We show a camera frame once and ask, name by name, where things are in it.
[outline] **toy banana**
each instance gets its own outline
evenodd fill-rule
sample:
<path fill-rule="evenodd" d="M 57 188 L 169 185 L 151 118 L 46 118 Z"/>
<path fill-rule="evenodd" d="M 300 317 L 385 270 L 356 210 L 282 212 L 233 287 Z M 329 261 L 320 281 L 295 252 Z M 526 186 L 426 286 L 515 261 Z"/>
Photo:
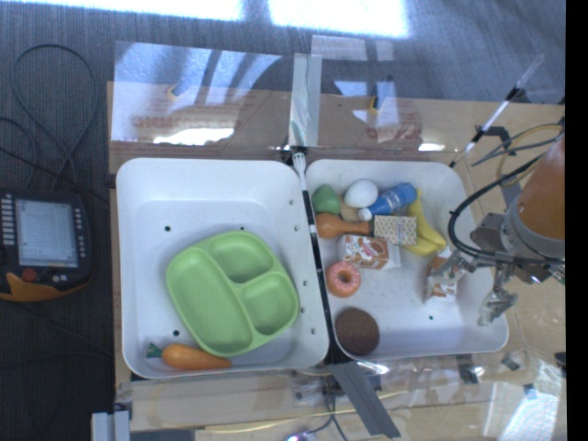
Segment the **toy banana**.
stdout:
<path fill-rule="evenodd" d="M 439 252 L 444 248 L 436 243 L 429 242 L 427 239 L 419 237 L 418 235 L 416 236 L 416 245 L 403 245 L 403 247 L 409 252 L 419 254 L 420 256 L 427 256 L 428 254 Z"/>
<path fill-rule="evenodd" d="M 417 237 L 425 239 L 430 243 L 434 243 L 439 249 L 443 249 L 447 246 L 447 242 L 443 235 L 431 227 L 427 222 L 426 217 L 424 216 L 423 204 L 421 203 L 421 195 L 422 191 L 417 189 L 416 200 L 408 206 L 407 214 L 416 217 Z"/>

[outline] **toy donut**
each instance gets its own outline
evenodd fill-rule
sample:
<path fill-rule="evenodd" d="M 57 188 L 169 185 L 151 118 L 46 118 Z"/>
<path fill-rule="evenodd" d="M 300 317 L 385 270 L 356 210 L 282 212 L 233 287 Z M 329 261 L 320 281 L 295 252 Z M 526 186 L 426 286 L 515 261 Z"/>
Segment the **toy donut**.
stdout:
<path fill-rule="evenodd" d="M 353 263 L 338 261 L 327 269 L 327 288 L 334 296 L 348 298 L 361 284 L 359 270 Z"/>

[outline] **brown cookie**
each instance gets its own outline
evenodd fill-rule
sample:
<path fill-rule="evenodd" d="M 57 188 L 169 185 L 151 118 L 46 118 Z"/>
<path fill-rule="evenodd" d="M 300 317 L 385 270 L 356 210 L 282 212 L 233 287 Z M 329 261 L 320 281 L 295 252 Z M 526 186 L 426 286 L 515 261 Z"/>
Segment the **brown cookie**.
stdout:
<path fill-rule="evenodd" d="M 350 308 L 337 315 L 334 321 L 339 345 L 352 355 L 371 353 L 379 343 L 379 328 L 366 311 Z"/>

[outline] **green divided plate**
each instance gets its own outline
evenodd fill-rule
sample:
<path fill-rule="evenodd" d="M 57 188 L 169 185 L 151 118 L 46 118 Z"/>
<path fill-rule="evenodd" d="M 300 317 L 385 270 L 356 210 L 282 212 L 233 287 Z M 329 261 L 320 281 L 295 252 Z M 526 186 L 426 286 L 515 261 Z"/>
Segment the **green divided plate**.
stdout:
<path fill-rule="evenodd" d="M 225 232 L 185 248 L 171 260 L 167 290 L 202 349 L 237 356 L 286 330 L 299 296 L 267 244 L 246 231 Z"/>

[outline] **wire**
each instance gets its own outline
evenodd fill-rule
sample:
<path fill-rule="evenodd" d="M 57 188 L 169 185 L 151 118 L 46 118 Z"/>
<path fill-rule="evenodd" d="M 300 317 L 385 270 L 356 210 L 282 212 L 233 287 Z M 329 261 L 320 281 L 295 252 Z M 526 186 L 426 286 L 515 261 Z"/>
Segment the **wire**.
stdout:
<path fill-rule="evenodd" d="M 110 204 L 110 201 L 108 201 L 108 199 L 102 198 L 98 193 L 96 193 L 92 189 L 89 189 L 87 187 L 83 187 L 79 183 L 75 183 L 72 180 L 68 180 L 67 178 L 64 178 L 64 177 L 62 177 L 60 175 L 57 175 L 56 173 L 52 172 L 51 170 L 48 170 L 47 168 L 45 168 L 44 166 L 40 166 L 39 164 L 34 164 L 30 160 L 27 160 L 26 158 L 18 155 L 17 153 L 13 153 L 13 152 L 8 151 L 7 149 L 5 149 L 4 147 L 2 147 L 1 145 L 0 145 L 0 151 L 2 151 L 4 153 L 7 153 L 8 155 L 10 155 L 10 156 L 12 156 L 12 157 L 20 160 L 21 162 L 24 162 L 25 164 L 28 164 L 28 165 L 30 165 L 30 166 L 32 166 L 34 168 L 37 168 L 37 169 L 39 169 L 40 171 L 42 171 L 44 173 L 47 173 L 49 175 L 53 175 L 53 176 L 57 177 L 58 179 L 66 182 L 66 183 L 69 183 L 70 185 L 76 187 L 79 191 L 83 191 L 83 192 L 89 194 L 90 196 L 93 196 L 95 199 L 98 199 L 99 201 L 101 201 L 101 202 L 103 202 L 103 203 L 105 203 L 107 205 Z"/>
<path fill-rule="evenodd" d="M 4 370 L 9 370 L 9 369 L 13 369 L 13 368 L 24 368 L 25 369 L 22 373 L 22 376 L 21 376 L 22 382 L 23 382 L 23 387 L 24 387 L 25 404 L 27 406 L 28 417 L 31 420 L 32 427 L 35 431 L 34 435 L 32 435 L 30 437 L 18 438 L 18 439 L 13 438 L 11 441 L 33 441 L 36 439 L 43 439 L 46 441 L 51 441 L 51 439 L 48 437 L 47 433 L 48 433 L 49 427 L 55 422 L 56 418 L 62 412 L 62 407 L 64 404 L 63 391 L 61 390 L 58 392 L 57 400 L 51 404 L 52 410 L 49 412 L 50 415 L 47 416 L 46 421 L 44 423 L 41 423 L 38 420 L 39 415 L 34 411 L 34 409 L 30 405 L 31 399 L 33 397 L 29 391 L 30 380 L 27 377 L 27 374 L 28 374 L 28 371 L 29 371 L 31 365 L 33 363 L 46 362 L 48 359 L 64 358 L 67 356 L 91 357 L 91 358 L 102 360 L 102 361 L 105 361 L 105 362 L 111 364 L 114 361 L 114 355 L 112 352 L 101 347 L 100 345 L 95 344 L 94 342 L 85 338 L 84 336 L 77 334 L 76 332 L 73 332 L 72 330 L 64 327 L 63 325 L 60 325 L 56 322 L 51 321 L 49 318 L 47 318 L 45 316 L 37 314 L 36 312 L 28 309 L 27 307 L 25 307 L 17 302 L 10 302 L 8 300 L 4 300 L 4 302 L 12 304 L 12 306 L 15 309 L 19 309 L 20 311 L 25 312 L 27 315 L 32 316 L 35 319 L 40 320 L 41 322 L 46 323 L 47 324 L 46 328 L 48 328 L 50 331 L 54 346 L 63 348 L 64 341 L 58 335 L 58 331 L 59 331 L 59 332 L 65 333 L 65 334 L 69 334 L 79 340 L 82 340 L 82 341 L 86 342 L 87 344 L 93 346 L 97 350 L 97 351 L 80 351 L 80 350 L 60 349 L 60 350 L 51 351 L 49 353 L 44 353 L 44 354 L 40 354 L 40 355 L 28 354 L 27 356 L 23 357 L 22 359 L 20 359 L 18 361 L 0 364 L 0 369 L 4 369 Z M 65 366 L 65 365 L 60 366 L 60 373 L 61 373 L 60 382 L 59 382 L 60 387 L 63 387 L 66 380 L 67 380 L 67 370 L 66 369 L 67 369 L 67 366 Z"/>
<path fill-rule="evenodd" d="M 87 343 L 88 345 L 93 346 L 96 350 L 98 350 L 103 355 L 109 357 L 110 359 L 114 359 L 114 354 L 111 351 L 108 351 L 106 348 L 103 348 L 102 346 L 97 345 L 92 340 L 86 338 L 85 336 L 77 334 L 73 330 L 70 330 L 69 328 L 61 325 L 60 323 L 56 323 L 56 322 L 50 320 L 48 317 L 45 317 L 43 315 L 39 315 L 36 312 L 32 311 L 31 309 L 23 306 L 22 304 L 20 304 L 18 302 L 11 302 L 10 300 L 1 300 L 1 301 L 13 305 L 13 307 L 15 307 L 16 309 L 19 309 L 20 311 L 25 312 L 26 314 L 30 315 L 31 317 L 34 317 L 37 320 L 41 320 L 44 323 L 47 323 L 49 326 L 51 326 L 52 328 L 54 328 L 56 330 L 64 332 L 65 334 L 69 334 L 70 336 L 73 336 L 74 338 L 77 338 L 78 340 L 81 340 L 81 341 Z"/>
<path fill-rule="evenodd" d="M 515 99 L 515 97 L 521 93 L 524 89 L 526 83 L 528 82 L 529 78 L 535 73 L 535 71 L 541 66 L 541 64 L 545 61 L 545 56 L 543 54 L 539 54 L 536 59 L 529 65 L 529 67 L 525 70 L 521 78 L 514 84 L 511 91 L 508 92 L 506 97 L 504 98 L 503 102 L 496 108 L 496 110 L 492 113 L 490 118 L 484 123 L 484 125 L 478 130 L 476 135 L 469 141 L 468 145 L 466 145 L 463 153 L 458 153 L 455 159 L 449 164 L 450 168 L 455 167 L 458 162 L 463 160 L 476 146 L 478 141 L 484 135 L 484 133 L 491 127 L 493 122 L 498 119 L 498 117 L 503 113 L 503 111 L 508 107 L 508 105 Z"/>
<path fill-rule="evenodd" d="M 500 185 L 503 181 L 505 181 L 507 179 L 510 179 L 510 178 L 512 178 L 512 177 L 520 174 L 520 173 L 523 173 L 526 169 L 528 169 L 532 165 L 534 165 L 542 156 L 543 156 L 543 154 L 535 157 L 533 160 L 530 160 L 526 164 L 523 164 L 523 165 L 519 166 L 518 168 L 516 168 L 514 171 L 512 171 L 508 175 L 505 175 L 501 179 L 498 179 L 496 181 L 493 181 L 492 183 L 490 183 L 486 187 L 483 187 L 482 189 L 478 190 L 473 195 L 471 195 L 469 198 L 466 198 L 459 206 L 456 207 L 456 209 L 454 211 L 451 211 L 450 212 L 451 217 L 449 218 L 449 224 L 447 225 L 447 233 L 449 235 L 449 240 L 461 252 L 463 252 L 464 254 L 467 254 L 469 256 L 473 256 L 474 258 L 481 258 L 483 256 L 484 257 L 487 257 L 487 258 L 491 258 L 496 263 L 515 263 L 517 265 L 523 265 L 523 264 L 533 264 L 533 265 L 548 265 L 548 264 L 562 265 L 564 263 L 564 261 L 562 261 L 562 260 L 556 260 L 556 259 L 547 259 L 547 258 L 545 258 L 545 259 L 524 258 L 524 257 L 518 257 L 518 256 L 511 256 L 511 255 L 507 255 L 507 254 L 498 255 L 498 254 L 496 254 L 494 252 L 488 252 L 488 251 L 482 250 L 480 248 L 471 247 L 471 246 L 463 243 L 462 241 L 460 241 L 460 239 L 456 235 L 456 221 L 458 220 L 459 215 L 470 204 L 472 204 L 478 198 L 480 198 L 483 195 L 485 195 L 491 189 L 493 189 L 493 188 L 497 187 L 498 185 Z"/>
<path fill-rule="evenodd" d="M 557 136 L 555 136 L 551 139 L 547 139 L 545 141 L 536 142 L 533 144 L 528 144 L 528 145 L 525 145 L 522 147 L 517 147 L 514 149 L 501 150 L 503 147 L 510 146 L 511 144 L 516 145 L 524 137 L 526 137 L 530 134 L 534 134 L 536 132 L 540 132 L 542 130 L 557 130 L 559 132 L 559 134 Z M 534 127 L 529 128 L 527 130 L 519 132 L 518 134 L 514 135 L 513 137 L 507 139 L 506 141 L 501 142 L 498 146 L 496 146 L 491 151 L 486 153 L 483 157 L 481 157 L 480 160 L 477 160 L 476 162 L 472 163 L 471 166 L 477 166 L 477 165 L 482 164 L 482 163 L 484 163 L 494 157 L 497 157 L 499 155 L 509 155 L 511 153 L 516 153 L 516 152 L 527 150 L 527 149 L 534 149 L 537 147 L 541 147 L 543 145 L 553 143 L 561 137 L 562 133 L 563 133 L 563 129 L 561 126 L 561 122 L 560 123 L 553 122 L 553 123 L 539 124 L 538 126 L 534 126 Z"/>
<path fill-rule="evenodd" d="M 84 128 L 80 132 L 79 136 L 77 137 L 77 139 L 74 142 L 71 149 L 68 149 L 65 146 L 65 144 L 59 139 L 59 137 L 57 137 L 56 134 L 54 134 L 51 130 L 49 130 L 45 127 L 42 120 L 38 116 L 36 116 L 35 113 L 32 111 L 32 109 L 30 108 L 30 106 L 27 105 L 27 103 L 24 100 L 24 97 L 18 91 L 17 84 L 15 82 L 15 71 L 16 71 L 17 66 L 20 63 L 20 61 L 27 54 L 30 54 L 33 51 L 37 51 L 39 49 L 45 49 L 45 48 L 55 48 L 55 49 L 59 49 L 61 51 L 66 51 L 66 52 L 71 53 L 74 57 L 76 57 L 77 59 L 79 59 L 82 62 L 82 64 L 85 66 L 85 68 L 90 73 L 90 78 L 92 80 L 93 102 L 92 102 L 91 114 L 90 114 L 88 121 L 84 125 Z M 77 148 L 77 146 L 79 145 L 80 141 L 83 139 L 85 134 L 88 132 L 92 122 L 94 121 L 94 118 L 95 118 L 96 112 L 97 112 L 97 108 L 98 108 L 98 85 L 97 85 L 97 78 L 96 78 L 96 75 L 94 74 L 94 70 L 92 69 L 92 66 L 80 53 L 78 53 L 77 51 L 74 51 L 73 49 L 71 49 L 67 46 L 62 46 L 61 44 L 52 44 L 52 43 L 37 44 L 35 46 L 31 46 L 28 49 L 22 51 L 17 56 L 17 58 L 14 60 L 14 62 L 12 64 L 8 78 L 9 78 L 10 87 L 12 88 L 13 94 L 15 95 L 16 99 L 18 100 L 18 103 L 20 103 L 20 106 L 22 106 L 23 109 L 25 110 L 25 112 L 35 120 L 35 122 L 39 125 L 41 130 L 43 130 L 43 132 L 45 132 L 49 137 L 51 137 L 53 139 L 53 141 L 57 144 L 57 146 L 60 148 L 63 155 L 65 156 L 65 160 L 62 162 L 62 165 L 59 168 L 59 171 L 57 174 L 58 177 L 61 176 L 65 166 L 67 164 L 69 164 L 70 168 L 72 170 L 73 181 L 75 183 L 77 183 L 78 182 L 78 172 L 77 172 L 77 168 L 75 166 L 75 162 L 74 162 L 72 155 L 73 155 L 73 152 L 75 151 L 75 149 Z M 51 189 L 55 189 L 55 187 L 57 185 L 57 179 L 58 178 L 55 178 Z"/>
<path fill-rule="evenodd" d="M 518 136 L 515 140 L 513 140 L 513 145 L 516 145 L 522 139 L 524 139 L 524 137 L 526 137 L 528 135 L 531 135 L 531 134 L 533 134 L 535 132 L 541 132 L 542 130 L 552 130 L 552 129 L 554 129 L 554 126 L 553 125 L 537 126 L 536 128 L 531 129 L 531 130 L 528 130 L 527 132 L 525 132 L 524 135 Z M 544 142 L 545 144 L 552 143 L 554 141 L 557 141 L 557 140 L 561 139 L 561 136 L 563 135 L 561 133 L 561 126 L 558 125 L 557 127 L 555 127 L 555 129 L 558 129 L 558 131 L 560 132 L 560 134 L 557 135 L 556 137 L 554 137 L 552 140 L 549 140 L 549 141 Z M 503 167 L 504 167 L 504 162 L 506 162 L 506 157 L 507 156 L 508 156 L 508 152 L 503 153 L 503 155 L 500 158 L 500 162 L 498 163 L 498 166 L 496 167 L 496 179 L 501 179 L 503 177 Z M 531 172 L 533 172 L 533 170 L 535 170 L 536 167 L 537 167 L 537 164 L 533 164 L 533 166 L 531 166 L 530 168 L 528 168 L 521 175 L 515 176 L 509 182 L 502 183 L 501 186 L 502 187 L 511 187 L 512 185 L 515 185 L 516 183 L 518 183 L 519 181 L 521 181 L 524 177 L 526 177 Z"/>
<path fill-rule="evenodd" d="M 12 124 L 17 129 L 23 131 L 25 133 L 25 135 L 27 136 L 28 143 L 30 144 L 30 150 L 32 151 L 32 156 L 33 156 L 32 162 L 27 162 L 27 164 L 31 164 L 33 166 L 33 169 L 31 170 L 30 175 L 28 176 L 28 179 L 25 182 L 25 188 L 27 188 L 30 186 L 30 184 L 33 180 L 33 176 L 35 175 L 36 163 L 37 163 L 37 144 L 35 143 L 35 139 L 33 138 L 32 134 L 30 132 L 28 132 L 28 130 L 26 130 L 21 124 L 17 123 L 15 120 L 13 120 L 11 118 L 6 118 L 4 116 L 0 116 L 0 121 Z M 2 149 L 2 152 L 7 153 L 8 155 L 15 157 L 15 158 L 18 158 L 20 160 L 19 155 L 16 155 L 12 152 L 9 152 L 9 151 L 3 149 L 2 147 L 0 147 L 0 149 Z"/>
<path fill-rule="evenodd" d="M 321 426 L 319 426 L 318 428 L 315 428 L 313 430 L 307 431 L 307 434 L 316 434 L 319 431 L 322 431 L 323 429 L 329 427 L 331 424 L 334 424 L 335 427 L 337 428 L 337 431 L 339 432 L 339 435 L 341 436 L 341 438 L 344 441 L 347 441 L 347 437 L 345 436 L 345 433 L 343 432 L 343 430 L 341 429 L 341 425 L 339 424 L 339 422 L 337 421 L 337 418 L 335 416 L 335 397 L 334 395 L 331 393 L 331 391 L 329 390 L 331 386 L 327 384 L 327 389 L 322 393 L 322 396 L 324 397 L 324 404 L 327 408 L 327 411 L 331 414 L 328 418 L 328 420 L 322 424 Z M 332 399 L 333 401 L 333 406 L 329 403 L 329 398 Z"/>

